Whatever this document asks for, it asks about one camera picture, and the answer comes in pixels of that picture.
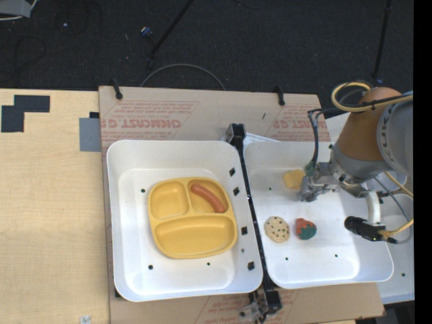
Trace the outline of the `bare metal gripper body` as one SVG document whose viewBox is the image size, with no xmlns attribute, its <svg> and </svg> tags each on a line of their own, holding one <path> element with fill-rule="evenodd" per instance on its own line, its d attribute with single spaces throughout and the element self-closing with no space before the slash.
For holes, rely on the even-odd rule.
<svg viewBox="0 0 432 324">
<path fill-rule="evenodd" d="M 308 182 L 310 193 L 313 188 L 322 188 L 326 194 L 343 190 L 354 198 L 363 198 L 369 192 L 363 183 L 365 180 L 346 173 L 337 163 L 319 162 L 316 165 L 308 165 L 304 182 Z"/>
</svg>

